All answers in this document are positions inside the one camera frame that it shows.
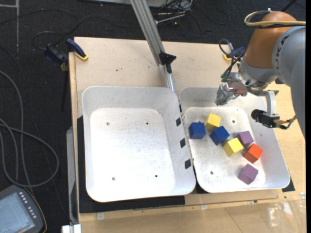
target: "cable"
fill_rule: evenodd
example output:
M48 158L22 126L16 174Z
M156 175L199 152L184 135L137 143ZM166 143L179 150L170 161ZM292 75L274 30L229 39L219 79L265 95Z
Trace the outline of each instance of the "cable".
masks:
M62 9L47 9L47 10L36 10L36 11L32 11L32 12L28 12L28 13L19 15L19 16L17 16L17 17L12 17L12 18L10 18L10 19L7 19L7 20L5 20L5 21L0 22L0 25L3 24L3 23L9 22L9 21L15 20L15 19L17 19L17 18L21 18L21 17L28 16L28 15L35 14L35 13L48 12L48 11L61 11L61 12L65 12L65 13L68 13L68 14L72 15L75 19L78 19L72 12L67 11L67 10L62 10Z
M293 27L293 26L305 26L305 21L259 21L259 22L250 22L250 20L256 15L269 14L273 13L270 9L268 10L260 10L253 13L248 14L244 23L247 26L255 27L255 28L278 28L278 27Z
M59 42L61 42L67 35L73 33L76 29L78 29L78 27L86 20L86 19L90 19L90 18L96 18L96 19L101 19L101 20L106 20L107 22L109 22L110 24L114 25L114 26L117 26L117 27L121 27L121 28L127 28L127 29L137 29L137 28L140 28L140 26L134 26L134 27L125 27L125 26L122 26L122 25L119 25L117 23L114 23L104 17L98 17L98 16L87 16L87 17L84 17L82 18L81 20L79 20L76 25L68 32L64 32L64 33L59 33L59 32L53 32L53 31L42 31L42 32L39 32L37 33L33 39L32 39L32 45L37 48L37 49L45 49L46 45L44 47L40 47L40 46L37 46L35 44L35 40L36 38L38 38L39 36L43 35L43 34L58 34L58 35L62 35L56 42L52 43L52 45L56 45L58 44Z
M212 22L214 22L214 23L216 23L216 24L224 25L224 24L227 24L227 23L231 20L230 15L229 15L226 11L224 11L223 9L221 9L218 5L216 5L217 8L227 16L227 20L226 20L225 22L218 22L218 21L215 21L214 19L212 19L212 18L208 15L208 13L206 12L206 10L204 9L204 7L203 7L201 4L199 4L197 1L195 1L194 4L199 5L199 6L201 7L203 13L205 14L205 16L206 16L209 20L211 20Z
M294 116L292 119L288 119L288 120L286 120L286 121L276 119L276 120L273 120L273 122L276 124L276 126L277 126L278 128L283 129L283 130L286 130L286 129L288 129L288 128L291 126L291 124L292 124L296 119L297 119L297 117Z
M20 95L19 89L17 88L17 86L14 83L14 81L8 75L6 75L2 71L0 71L0 74L2 74L4 77L6 77L11 82L11 84L14 86L14 88L15 88L17 94L18 94L19 103L20 103L20 111L21 111L21 113L20 113L21 114L21 127L20 127L20 130L23 131L23 129L24 129L24 109L23 109L23 102L22 102L22 99L21 99L21 95ZM29 179L29 176L28 176L28 172L27 172L27 168L26 168L26 163L25 163L23 134L20 135L20 152L21 152L21 159L22 159L22 164L23 164L23 167L24 167L25 177L26 177L28 185L31 185L30 179Z
M49 182L51 179L53 179L58 170L59 170L59 158L58 158L58 155L56 153L56 151L49 145L47 144L45 141L41 140L40 138L30 134L30 133L27 133L25 131L21 131L21 130L18 130L18 129L14 129L14 128L11 128L9 127L5 121L3 121L1 118L0 118L0 127L4 127L7 129L7 131L10 133L10 135L12 136L14 142L15 142L15 148L17 149L17 145L16 145L16 141L15 141L15 137L13 135L13 131L15 132L18 132L18 133L21 133L21 134L24 134L28 137L31 137L33 138L34 140L38 141L38 142L41 142L42 144L44 144L46 147L48 147L50 149L50 151L52 152L52 154L54 155L55 159L56 159L56 168L55 168L55 171L53 173L53 175L51 177L49 177L47 180L41 182L41 183L38 183L38 184L32 184L32 185L26 185L26 184L21 184L19 182L16 182L15 180L13 180L11 178L11 176L9 175L9 173L7 172L7 169L6 169L6 165L5 165L5 155L4 155L4 142L3 142L3 138L2 136L0 137L1 138L1 149L2 149L2 162L3 162L3 171L5 173L5 176L8 178L8 180L10 182L12 182L13 184L17 185L17 186L21 186L21 187L27 187L27 188L30 188L30 187L38 187L38 186L41 186L41 185L44 185L46 184L47 182Z
M222 48L222 46L221 46L221 44L223 43L223 42L226 42L227 43L227 45L229 46L229 48L230 48L230 53L231 53L231 55L232 55L232 58L231 58L231 65L230 65L230 67L232 67L233 65L234 65L234 63L233 63L233 61L234 61L234 56L233 56L233 46L232 46L232 43L230 42L230 41L228 41L227 39L220 39L220 41L218 42L218 46L219 46L219 48L220 48L220 50L225 54L225 55L228 55L227 53L226 53L226 51ZM229 73L228 73L228 70L230 69L230 67L226 70L226 75L229 75Z
M18 61L13 57L13 55L12 55L10 52L8 52L5 48L3 48L2 46L0 46L0 48L1 48L5 53L7 53L7 54L14 60L14 62L17 64L18 68L20 69L20 71L21 71L21 73L22 73L22 76L23 76L24 81L26 81L26 78L25 78L23 69L22 69L22 67L20 66L19 62L18 62ZM31 103L30 103L30 115L31 115L32 121L33 121L33 123L34 123L35 130L36 130L36 132L37 132L38 138L41 139L41 136L40 136L38 127L37 127L37 125L36 125L36 123L35 123L35 119L34 119L34 116L33 116L33 113L32 113L32 105L31 105ZM49 170L50 170L51 176L53 176L52 168L51 168L49 159L48 159L48 157L47 157L46 150L45 150L44 145L43 145L42 143L41 143L41 146L42 146L43 152L44 152L44 154L45 154L45 158L46 158L46 160L47 160L47 163L48 163L48 166L49 166ZM56 192L56 196L57 196L57 198L58 198L59 204L60 204L60 206L61 206L61 208L62 208L64 214L66 215L66 217L72 222L72 220L70 219L70 217L67 215L67 213L66 213L66 211L65 211L65 209L64 209L64 207L63 207L63 205L62 205L62 202L61 202L61 200L60 200L60 198L59 198L59 194L58 194L58 191L57 191L57 188L56 188L56 184L55 184L54 179L52 179L52 182L53 182L53 185L54 185L54 188L55 188L55 192Z
M210 37L212 35L214 35L214 31L208 31L206 30L205 32L211 32L211 34L207 34L207 35L201 35L203 32L200 32L199 34L194 34L194 33L191 33L189 32L188 30L186 30L183 26L181 26L180 22L179 22L179 18L177 19L178 23L179 23L179 26L181 28L182 31L186 32L187 34L190 34L192 36L195 36L195 37Z
M297 0L292 0L289 4L287 4L281 11L286 11L289 7L291 7Z

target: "blue clamp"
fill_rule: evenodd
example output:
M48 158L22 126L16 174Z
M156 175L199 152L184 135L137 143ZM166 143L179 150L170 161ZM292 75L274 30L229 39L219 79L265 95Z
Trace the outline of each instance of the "blue clamp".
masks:
M44 49L44 55L51 62L68 65L68 55L57 50L51 43Z
M82 48L75 43L73 40L68 39L66 41L67 46L69 47L69 51L75 51L76 52L76 56L83 60L86 61L88 59L88 55L82 50Z

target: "metal pole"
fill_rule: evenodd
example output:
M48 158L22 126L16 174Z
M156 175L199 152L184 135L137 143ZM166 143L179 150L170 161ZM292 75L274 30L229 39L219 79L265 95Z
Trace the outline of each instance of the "metal pole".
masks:
M159 55L165 53L159 32L156 27L156 22L152 16L150 8L146 0L130 0L136 17L139 21L141 29L148 42L151 53L155 59L156 64L162 65ZM165 78L168 88L175 92L175 85L172 73L167 71L166 65L164 65Z

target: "wooden cube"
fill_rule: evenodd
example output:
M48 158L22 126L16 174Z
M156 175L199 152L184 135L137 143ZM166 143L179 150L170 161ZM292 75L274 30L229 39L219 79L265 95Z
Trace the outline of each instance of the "wooden cube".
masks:
M213 130L209 136L212 138L213 142L218 145L219 143L224 142L230 135L224 126L221 126Z
M205 120L205 129L208 131L213 131L220 126L220 121L222 120L221 116L209 113L208 117Z
M249 131L240 132L237 134L236 138L240 140L243 147L248 147L250 144L254 142L254 139Z
M190 139L202 139L206 134L204 123L202 122L193 122L188 131Z
M229 157L244 149L238 138L233 138L232 140L226 142L226 144L223 145L223 148Z
M251 163L255 163L262 155L263 150L253 143L243 157Z
M253 182L256 178L258 174L258 170L256 168L254 168L253 166L246 164L246 166L244 166L239 175L238 178L243 181L246 184L250 184L251 182Z

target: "white tray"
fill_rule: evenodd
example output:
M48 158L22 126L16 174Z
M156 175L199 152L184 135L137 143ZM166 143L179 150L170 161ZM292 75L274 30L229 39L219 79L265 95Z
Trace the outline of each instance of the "white tray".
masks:
M228 104L216 106L217 88L186 88L181 92L180 104L187 129L192 122L205 122L209 113L222 117L221 126L230 134L225 141L233 139L239 132L250 131L255 143L263 149L262 156L250 163L242 155L246 149L228 157L222 144L215 145L210 131L201 140L190 139L190 150L199 185L207 192L222 193L243 190L284 188L290 175L279 147L274 129L268 129L251 118L255 109L266 111L263 97L248 94L230 100ZM238 179L242 167L250 164L259 170L249 185Z
M191 154L173 91L93 86L84 91L82 104L86 190L92 199L176 196L194 189Z

